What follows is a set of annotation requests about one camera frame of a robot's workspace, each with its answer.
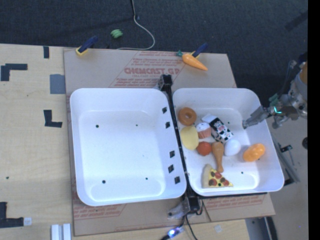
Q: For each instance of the orange doughnut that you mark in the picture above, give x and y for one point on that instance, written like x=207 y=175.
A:
x=187 y=116

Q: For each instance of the brown cardboard board red print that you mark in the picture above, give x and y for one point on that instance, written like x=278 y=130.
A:
x=100 y=66

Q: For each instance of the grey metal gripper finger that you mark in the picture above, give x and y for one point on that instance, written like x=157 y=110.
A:
x=255 y=117

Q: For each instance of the orange carrot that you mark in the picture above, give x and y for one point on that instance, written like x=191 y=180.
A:
x=193 y=62

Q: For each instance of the green ribbed toy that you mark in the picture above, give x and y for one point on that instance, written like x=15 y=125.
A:
x=116 y=33

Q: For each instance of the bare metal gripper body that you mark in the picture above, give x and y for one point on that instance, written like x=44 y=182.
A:
x=290 y=109

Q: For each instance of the pizza slice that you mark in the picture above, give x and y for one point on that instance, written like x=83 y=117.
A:
x=215 y=177

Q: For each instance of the cow print milk carton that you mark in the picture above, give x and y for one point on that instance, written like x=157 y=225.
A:
x=220 y=130

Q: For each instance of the thin black rod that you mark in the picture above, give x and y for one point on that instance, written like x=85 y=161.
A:
x=180 y=144

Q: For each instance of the brown chicken drumstick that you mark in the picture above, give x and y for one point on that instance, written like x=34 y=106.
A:
x=218 y=155

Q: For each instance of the white plastic tray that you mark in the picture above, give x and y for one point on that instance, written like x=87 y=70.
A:
x=235 y=101
x=120 y=149

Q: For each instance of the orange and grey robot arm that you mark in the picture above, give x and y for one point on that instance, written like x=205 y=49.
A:
x=303 y=74

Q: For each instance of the pink cupcake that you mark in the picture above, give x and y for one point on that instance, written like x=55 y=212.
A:
x=203 y=130

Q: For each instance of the white egg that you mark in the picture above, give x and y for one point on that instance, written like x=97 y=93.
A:
x=232 y=147

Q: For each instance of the yellow potato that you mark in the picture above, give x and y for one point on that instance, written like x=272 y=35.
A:
x=189 y=137

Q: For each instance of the red-orange ball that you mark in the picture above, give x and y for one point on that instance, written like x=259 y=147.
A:
x=204 y=148

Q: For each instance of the orange bread roll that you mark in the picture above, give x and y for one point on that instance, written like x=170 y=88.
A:
x=253 y=152

